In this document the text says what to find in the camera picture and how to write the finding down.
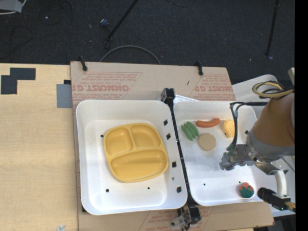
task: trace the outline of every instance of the dark carpet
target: dark carpet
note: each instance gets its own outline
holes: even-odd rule
[[[108,52],[103,62],[199,61],[226,67],[232,84],[265,74],[292,84],[295,0],[279,0],[276,9],[276,0],[138,0],[106,51],[106,38],[133,1],[28,0],[22,13],[0,15],[0,62],[99,62]]]

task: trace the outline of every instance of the wooden table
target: wooden table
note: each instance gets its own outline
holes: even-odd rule
[[[35,68],[36,79],[0,95],[0,229],[78,231],[73,111],[56,98],[70,66],[0,64],[0,75],[11,67]]]

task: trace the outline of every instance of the yellow cable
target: yellow cable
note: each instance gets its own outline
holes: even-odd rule
[[[278,98],[278,97],[282,97],[282,96],[285,96],[287,94],[290,94],[292,93],[294,90],[293,89],[290,89],[290,90],[286,90],[286,91],[282,91],[282,92],[279,92],[279,93],[262,93],[262,92],[259,92],[257,91],[257,89],[260,87],[260,86],[263,86],[263,85],[269,85],[269,86],[274,86],[274,87],[277,87],[279,90],[282,90],[282,87],[281,85],[277,84],[277,83],[273,83],[271,81],[266,81],[266,82],[261,82],[261,83],[257,83],[255,84],[253,87],[252,87],[252,91],[259,95],[260,97],[262,98]]]

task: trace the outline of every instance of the metal bracket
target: metal bracket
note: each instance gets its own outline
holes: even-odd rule
[[[64,225],[58,225],[57,231],[65,231],[65,226]]]
[[[201,65],[201,62],[196,61],[195,64],[194,64],[194,66],[198,67],[198,69],[199,69],[199,75],[202,76],[202,75],[203,75],[203,72],[202,72],[202,65]]]
[[[195,224],[195,223],[197,223],[198,221],[201,220],[201,216],[200,216],[200,212],[199,212],[198,207],[196,207],[196,205],[195,205],[195,201],[193,200],[191,190],[190,190],[190,187],[189,187],[186,166],[185,166],[185,162],[184,162],[184,158],[183,158],[182,148],[181,148],[180,139],[179,139],[179,133],[178,133],[178,129],[177,129],[177,122],[176,122],[174,110],[173,110],[173,105],[174,105],[173,100],[174,100],[175,96],[176,95],[175,95],[175,91],[174,91],[173,88],[164,88],[163,92],[161,93],[161,101],[163,101],[165,104],[167,104],[170,108],[170,111],[171,111],[173,128],[174,128],[175,136],[176,136],[176,139],[177,139],[178,150],[179,150],[179,154],[180,154],[180,158],[181,158],[182,170],[183,170],[187,194],[188,194],[187,204],[188,204],[188,209],[189,209],[189,215],[190,215],[190,219],[191,219],[191,224]]]
[[[82,70],[83,70],[83,71],[87,71],[87,70],[88,70],[88,67],[86,66],[85,60],[83,59],[82,56],[78,56],[78,61],[81,62]]]
[[[174,230],[183,230],[184,228],[188,230],[189,225],[191,223],[191,215],[189,213],[189,210],[184,211],[182,214],[180,214],[177,218],[174,218],[170,221],[171,228]]]
[[[219,166],[222,170],[231,170],[234,169],[234,166],[252,166],[254,161],[246,152],[244,144],[237,144],[234,149],[231,149],[229,152],[225,152],[221,158]]]
[[[262,162],[262,161],[256,160],[254,164],[256,165],[256,167],[261,169],[267,175],[274,175],[277,171],[280,171],[280,170],[283,170],[284,173],[288,172],[287,169],[278,169],[270,161]]]

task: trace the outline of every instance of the black clip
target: black clip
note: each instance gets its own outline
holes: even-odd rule
[[[82,64],[82,70],[83,70],[83,71],[87,71],[88,68],[87,68],[87,66],[86,66],[86,64],[85,64],[85,60],[83,60],[83,57],[82,57],[82,56],[78,56],[78,61],[80,61],[81,64]]]
[[[201,65],[201,62],[199,62],[199,61],[196,61],[195,62],[195,64],[194,64],[194,66],[197,66],[198,67],[198,69],[199,69],[199,75],[203,75],[203,72],[202,72],[202,65]]]

